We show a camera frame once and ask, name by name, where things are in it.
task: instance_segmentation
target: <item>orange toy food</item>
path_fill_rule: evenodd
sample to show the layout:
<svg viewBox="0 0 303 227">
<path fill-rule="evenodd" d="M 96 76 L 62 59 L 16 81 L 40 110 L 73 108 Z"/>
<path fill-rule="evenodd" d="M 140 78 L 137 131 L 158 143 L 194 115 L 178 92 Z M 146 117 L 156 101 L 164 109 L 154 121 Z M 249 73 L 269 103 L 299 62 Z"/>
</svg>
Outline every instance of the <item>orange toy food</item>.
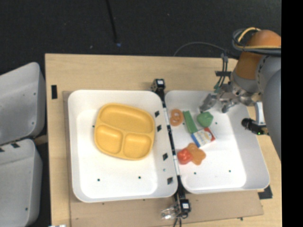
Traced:
<svg viewBox="0 0 303 227">
<path fill-rule="evenodd" d="M 195 143 L 190 143 L 185 149 L 193 156 L 192 162 L 196 165 L 200 165 L 202 160 L 206 158 L 205 152 L 199 149 Z"/>
<path fill-rule="evenodd" d="M 169 122 L 172 126 L 180 125 L 183 122 L 183 113 L 179 109 L 173 109 Z"/>
</svg>

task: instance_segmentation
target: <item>red tomato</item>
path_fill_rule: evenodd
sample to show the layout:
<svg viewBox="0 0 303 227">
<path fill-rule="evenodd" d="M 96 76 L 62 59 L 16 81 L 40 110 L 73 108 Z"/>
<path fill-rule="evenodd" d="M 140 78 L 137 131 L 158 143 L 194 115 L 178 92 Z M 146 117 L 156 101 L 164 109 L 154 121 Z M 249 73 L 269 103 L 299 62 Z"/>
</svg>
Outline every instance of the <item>red tomato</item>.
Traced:
<svg viewBox="0 0 303 227">
<path fill-rule="evenodd" d="M 188 162 L 190 162 L 193 159 L 193 155 L 186 148 L 179 151 L 177 153 L 177 157 L 178 157 L 179 163 L 182 165 L 187 164 Z"/>
</svg>

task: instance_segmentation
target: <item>yellow divided tray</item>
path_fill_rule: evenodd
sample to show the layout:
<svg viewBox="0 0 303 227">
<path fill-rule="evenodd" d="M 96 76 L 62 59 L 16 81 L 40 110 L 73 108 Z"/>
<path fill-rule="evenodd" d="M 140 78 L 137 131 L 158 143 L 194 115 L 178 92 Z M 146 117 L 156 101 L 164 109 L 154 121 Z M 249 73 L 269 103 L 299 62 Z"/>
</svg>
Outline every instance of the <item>yellow divided tray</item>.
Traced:
<svg viewBox="0 0 303 227">
<path fill-rule="evenodd" d="M 154 136 L 154 119 L 142 109 L 110 103 L 104 105 L 98 113 L 94 139 L 103 153 L 140 160 L 150 153 Z"/>
</svg>

